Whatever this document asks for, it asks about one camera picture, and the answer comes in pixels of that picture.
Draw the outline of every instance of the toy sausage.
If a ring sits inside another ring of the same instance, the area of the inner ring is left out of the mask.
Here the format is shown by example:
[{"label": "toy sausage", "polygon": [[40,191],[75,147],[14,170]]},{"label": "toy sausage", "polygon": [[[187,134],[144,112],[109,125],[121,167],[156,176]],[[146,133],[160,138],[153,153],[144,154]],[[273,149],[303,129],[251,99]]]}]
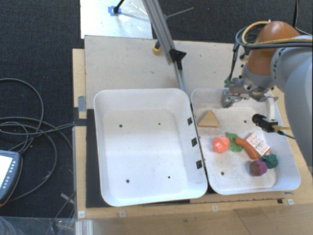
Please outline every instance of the toy sausage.
[{"label": "toy sausage", "polygon": [[234,141],[235,144],[242,146],[247,151],[251,159],[255,160],[259,157],[257,151],[246,140],[241,138],[235,138]]}]

